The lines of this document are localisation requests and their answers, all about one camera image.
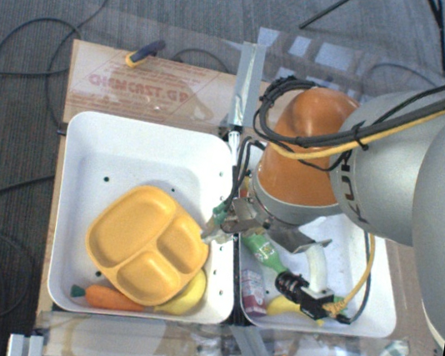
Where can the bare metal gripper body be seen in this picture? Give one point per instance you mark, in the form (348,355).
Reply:
(246,216)

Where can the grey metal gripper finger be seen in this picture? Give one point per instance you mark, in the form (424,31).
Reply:
(213,229)
(312,244)

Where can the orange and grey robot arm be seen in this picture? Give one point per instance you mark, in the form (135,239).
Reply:
(377,186)

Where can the green plastic bottle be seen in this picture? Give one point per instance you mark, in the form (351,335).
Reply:
(266,254)

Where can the small yellow banana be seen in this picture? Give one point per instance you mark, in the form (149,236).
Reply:
(283,306)

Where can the yellow divided plate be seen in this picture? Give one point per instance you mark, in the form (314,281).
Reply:
(140,239)

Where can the pink and maroon carton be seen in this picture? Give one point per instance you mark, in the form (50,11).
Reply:
(254,292)

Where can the white plastic tray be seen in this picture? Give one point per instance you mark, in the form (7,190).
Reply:
(86,209)
(376,308)

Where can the orange carrot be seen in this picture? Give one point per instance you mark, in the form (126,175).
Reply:
(109,298)

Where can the brown cardboard board red print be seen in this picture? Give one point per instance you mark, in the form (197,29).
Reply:
(133,103)

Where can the black cylinder on white bracket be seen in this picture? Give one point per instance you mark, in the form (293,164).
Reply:
(304,296)

